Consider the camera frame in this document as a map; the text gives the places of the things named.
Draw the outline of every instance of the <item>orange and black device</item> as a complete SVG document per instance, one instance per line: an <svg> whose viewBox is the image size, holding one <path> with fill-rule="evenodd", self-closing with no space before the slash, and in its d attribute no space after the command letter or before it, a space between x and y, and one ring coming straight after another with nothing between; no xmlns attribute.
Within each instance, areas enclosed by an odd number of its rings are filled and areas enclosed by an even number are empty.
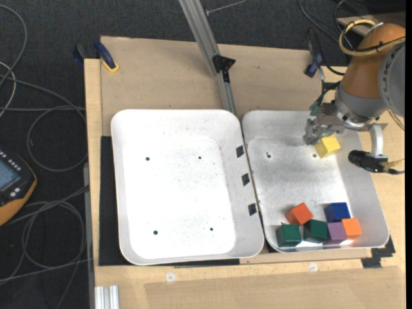
<svg viewBox="0 0 412 309"><path fill-rule="evenodd" d="M0 226L23 207L36 185L37 178L28 164L0 144Z"/></svg>

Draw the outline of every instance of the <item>robotic arm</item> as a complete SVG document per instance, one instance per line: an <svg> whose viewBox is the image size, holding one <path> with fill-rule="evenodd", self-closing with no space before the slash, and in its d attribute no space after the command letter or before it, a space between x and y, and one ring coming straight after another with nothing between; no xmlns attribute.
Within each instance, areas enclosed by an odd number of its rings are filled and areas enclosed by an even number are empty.
<svg viewBox="0 0 412 309"><path fill-rule="evenodd" d="M360 23L374 25L368 20ZM353 58L335 88L335 99L331 102L321 102L323 96L318 99L314 106L316 112L311 114L316 117L307 120L303 140L312 145L324 136L341 134L345 129L369 131L372 152L352 151L349 160L374 173L396 174L382 164L388 158L382 155L380 125L373 121L387 110L394 118L397 118L394 113L405 117L406 30L395 24L374 26L356 50L348 50L342 37L355 25L349 24L340 38L342 50Z"/></svg>

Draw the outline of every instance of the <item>wooden table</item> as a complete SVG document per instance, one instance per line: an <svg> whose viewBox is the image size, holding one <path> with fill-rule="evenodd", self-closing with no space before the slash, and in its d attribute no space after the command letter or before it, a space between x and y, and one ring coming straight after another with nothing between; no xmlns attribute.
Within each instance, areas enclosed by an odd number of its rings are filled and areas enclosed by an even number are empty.
<svg viewBox="0 0 412 309"><path fill-rule="evenodd" d="M91 222L95 286L118 285L125 308L405 308L405 179L373 175L396 250L382 268L364 268L368 248L262 253L223 267L137 267L98 265L100 137L109 136L111 117L125 108L221 108L195 42L103 37L120 69L110 74L98 59L85 61ZM320 82L303 70L307 51L220 45L237 60L230 70L238 117L252 109L308 110ZM327 73L329 81L337 77ZM385 113L384 153L404 157L404 133ZM370 150L367 133L360 134ZM175 282L166 275L174 273Z"/></svg>

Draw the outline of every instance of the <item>colored block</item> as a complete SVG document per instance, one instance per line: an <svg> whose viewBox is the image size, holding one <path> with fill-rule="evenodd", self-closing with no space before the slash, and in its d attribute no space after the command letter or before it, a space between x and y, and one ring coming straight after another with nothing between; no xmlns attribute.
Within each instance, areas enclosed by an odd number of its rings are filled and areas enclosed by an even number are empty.
<svg viewBox="0 0 412 309"><path fill-rule="evenodd" d="M328 224L313 219L307 221L303 225L303 239L311 243L323 243L328 239Z"/></svg>
<svg viewBox="0 0 412 309"><path fill-rule="evenodd" d="M280 247L294 247L302 241L301 230L296 224L282 224L276 229L276 237Z"/></svg>
<svg viewBox="0 0 412 309"><path fill-rule="evenodd" d="M357 218L342 219L342 224L348 239L355 239L362 235L361 225Z"/></svg>
<svg viewBox="0 0 412 309"><path fill-rule="evenodd" d="M346 232L342 222L328 223L328 240L324 245L338 245L346 240Z"/></svg>
<svg viewBox="0 0 412 309"><path fill-rule="evenodd" d="M347 203L331 203L324 209L327 222L339 222L342 219L350 219Z"/></svg>
<svg viewBox="0 0 412 309"><path fill-rule="evenodd" d="M293 209L290 209L286 214L286 219L290 224L302 225L313 218L312 212L309 211L309 208L305 203L300 203L298 206L295 206Z"/></svg>
<svg viewBox="0 0 412 309"><path fill-rule="evenodd" d="M322 137L321 140L315 144L317 153L321 158L334 155L341 149L341 145L337 141L335 135Z"/></svg>

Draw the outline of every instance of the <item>blue block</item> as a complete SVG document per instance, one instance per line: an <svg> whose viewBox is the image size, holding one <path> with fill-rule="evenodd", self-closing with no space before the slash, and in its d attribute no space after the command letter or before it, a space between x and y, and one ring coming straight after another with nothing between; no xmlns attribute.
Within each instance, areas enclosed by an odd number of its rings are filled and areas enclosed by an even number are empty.
<svg viewBox="0 0 412 309"><path fill-rule="evenodd" d="M347 203L331 203L324 209L324 213L329 223L351 218Z"/></svg>

